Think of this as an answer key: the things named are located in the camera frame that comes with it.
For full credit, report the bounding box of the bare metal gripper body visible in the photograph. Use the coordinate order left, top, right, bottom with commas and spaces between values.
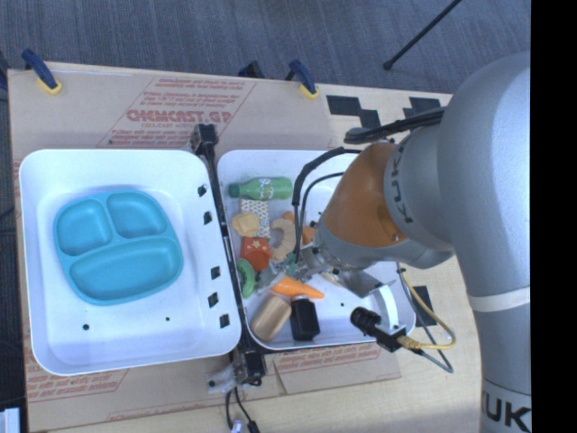
288, 243, 362, 288

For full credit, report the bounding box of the green doughnut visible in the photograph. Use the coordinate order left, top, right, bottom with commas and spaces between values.
236, 258, 258, 299

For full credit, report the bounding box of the orange carrot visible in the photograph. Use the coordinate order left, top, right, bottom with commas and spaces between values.
270, 275, 325, 300

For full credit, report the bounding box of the red carton with yellow star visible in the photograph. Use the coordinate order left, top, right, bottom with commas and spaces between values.
239, 235, 273, 272

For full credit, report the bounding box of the tan wooden bottle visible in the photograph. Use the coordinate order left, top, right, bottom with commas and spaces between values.
250, 293, 293, 344

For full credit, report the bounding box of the beige doughnut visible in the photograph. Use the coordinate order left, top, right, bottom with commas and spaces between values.
269, 216, 299, 263

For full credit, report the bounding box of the yellow biscuit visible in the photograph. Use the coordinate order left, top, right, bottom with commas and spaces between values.
231, 211, 261, 239

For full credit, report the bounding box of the white patterned carton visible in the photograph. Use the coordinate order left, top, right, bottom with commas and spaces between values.
238, 198, 272, 235

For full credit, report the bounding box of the white plastic tray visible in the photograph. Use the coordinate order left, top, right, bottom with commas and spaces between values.
215, 149, 417, 352
18, 148, 243, 377

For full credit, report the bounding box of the thin black and white rod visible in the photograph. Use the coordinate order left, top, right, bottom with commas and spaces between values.
199, 142, 254, 355

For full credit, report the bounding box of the green bottle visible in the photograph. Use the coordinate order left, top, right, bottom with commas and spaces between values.
227, 176, 295, 200

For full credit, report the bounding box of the blue divided plate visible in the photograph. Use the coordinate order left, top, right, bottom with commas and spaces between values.
52, 189, 185, 308

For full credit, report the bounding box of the brown cardboard board red print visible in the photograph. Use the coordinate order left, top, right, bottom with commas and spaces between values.
6, 60, 403, 433

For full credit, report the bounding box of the black cylinder on white bracket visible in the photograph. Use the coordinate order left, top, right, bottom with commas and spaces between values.
350, 284, 408, 354

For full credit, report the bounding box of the black block with thin wires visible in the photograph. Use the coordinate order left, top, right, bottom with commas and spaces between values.
231, 348, 269, 387
189, 123, 220, 155

